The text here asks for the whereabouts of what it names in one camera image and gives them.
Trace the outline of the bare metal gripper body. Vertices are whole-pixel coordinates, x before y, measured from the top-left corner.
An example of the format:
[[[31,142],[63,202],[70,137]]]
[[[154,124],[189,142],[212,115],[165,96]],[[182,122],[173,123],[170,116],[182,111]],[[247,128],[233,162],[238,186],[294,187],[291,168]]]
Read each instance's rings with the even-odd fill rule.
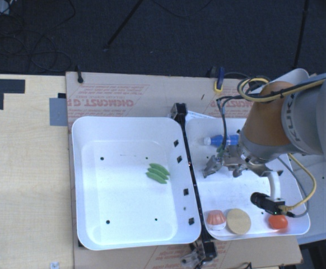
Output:
[[[254,156],[247,151],[245,147],[238,145],[229,145],[225,148],[222,154],[222,165],[233,169],[249,169],[255,170],[265,166],[263,160]]]

